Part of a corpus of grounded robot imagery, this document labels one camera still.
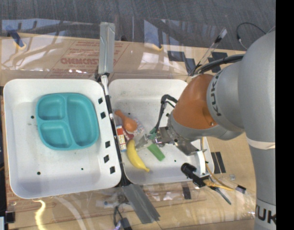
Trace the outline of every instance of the green sponge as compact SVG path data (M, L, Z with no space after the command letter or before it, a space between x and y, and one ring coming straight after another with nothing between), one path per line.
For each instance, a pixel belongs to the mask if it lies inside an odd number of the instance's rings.
M158 146L154 143L152 143L149 147L148 150L152 152L152 154L159 160L162 161L165 158L165 155L161 150L158 148Z

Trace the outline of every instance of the teal plate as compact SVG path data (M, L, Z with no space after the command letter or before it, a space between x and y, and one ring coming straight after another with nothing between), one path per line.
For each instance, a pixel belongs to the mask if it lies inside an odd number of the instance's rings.
M94 105L83 94L42 96L36 104L36 121L42 142L54 150L86 148L99 137Z

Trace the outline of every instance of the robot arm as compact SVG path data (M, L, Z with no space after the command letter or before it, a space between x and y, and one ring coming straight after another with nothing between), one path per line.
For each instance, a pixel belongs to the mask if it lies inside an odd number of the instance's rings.
M257 182L255 230L276 229L275 32L215 76L193 78L166 130L186 155L197 151L191 141L207 136L229 140L245 132Z

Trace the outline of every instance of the black tape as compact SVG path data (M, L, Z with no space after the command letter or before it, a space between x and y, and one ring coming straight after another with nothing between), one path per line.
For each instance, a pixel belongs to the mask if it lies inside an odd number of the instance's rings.
M5 212L5 223L14 223L15 222L15 212Z
M245 194L246 193L246 188L240 185L237 185L237 187L235 188L235 190Z
M220 35L215 39L214 43L218 44L220 41L222 40L222 38L220 37Z
M191 199L191 192L190 192L190 189L188 186L183 186L182 187L182 190L183 190L183 196L184 196L184 199Z
M122 227L124 228L124 230L132 230L132 228L130 226L130 223L129 223L127 218L122 218L120 220L120 223L122 224Z
M217 161L218 161L218 165L219 165L221 173L226 173L226 169L225 169L225 166L224 166L224 162L223 162L223 158L222 158L221 153L218 151L215 154L216 154L216 157L217 157Z
M220 168L219 168L219 164L218 164L215 152L211 152L211 156L214 162L214 174L220 174Z
M110 96L109 95L106 95L105 96L105 101L107 102L107 107L108 107L108 111L109 113L113 113L112 111L112 106L111 106L111 102L110 102Z

